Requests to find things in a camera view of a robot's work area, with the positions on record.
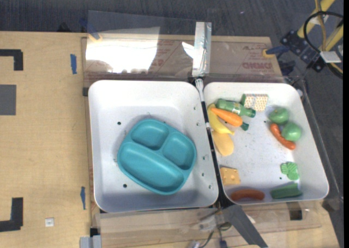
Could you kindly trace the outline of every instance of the green bottle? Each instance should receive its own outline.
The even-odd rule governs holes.
[[[221,110],[231,111],[240,116],[248,116],[254,117],[256,116],[256,111],[251,108],[246,108],[242,104],[234,101],[226,101],[223,99],[219,99],[216,103],[216,108],[220,108]]]

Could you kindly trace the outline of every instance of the toy banana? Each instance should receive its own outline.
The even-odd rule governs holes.
[[[211,111],[211,108],[216,107],[215,104],[210,104],[207,108],[208,121],[211,128],[220,134],[232,134],[234,131],[229,130],[221,121],[219,121],[218,116]]]

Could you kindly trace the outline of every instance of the teal divided plate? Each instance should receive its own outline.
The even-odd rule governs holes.
[[[117,162],[134,182],[160,195],[185,184],[196,161],[190,138],[156,119],[139,121],[122,142]]]

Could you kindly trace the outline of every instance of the wooden surface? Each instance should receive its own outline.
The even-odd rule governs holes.
[[[0,84],[17,85],[16,116],[0,116],[0,220],[10,218],[12,197],[24,199],[23,227],[1,232],[0,247],[78,247],[79,238],[89,235],[82,37],[76,33],[0,32],[0,48],[24,53],[24,71],[13,71],[13,60],[0,57]],[[70,54],[77,56],[76,75]],[[86,210],[80,197],[82,186]],[[45,227],[48,217],[55,218],[55,226]],[[320,206],[318,218],[315,228],[262,236],[269,247],[338,247],[328,213]],[[226,240],[229,246],[246,244],[242,237]],[[188,242],[144,247],[187,246]],[[211,240],[207,247],[219,247],[218,240]]]

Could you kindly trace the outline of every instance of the dark gray floor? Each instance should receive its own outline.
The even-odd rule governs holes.
[[[56,31],[66,22],[80,32],[79,19],[87,19],[89,10],[154,15],[213,21],[215,35],[268,36],[274,46],[287,32],[297,30],[314,9],[314,0],[0,0],[0,30]],[[344,0],[336,0],[330,11],[343,14]],[[331,30],[336,22],[327,24]],[[315,45],[321,43],[319,31],[313,31]],[[293,54],[282,57],[295,60],[296,74],[305,64]],[[343,82],[328,69],[309,71],[306,76],[309,98],[329,157],[324,162],[330,179],[329,197],[334,227],[344,246],[343,184]]]

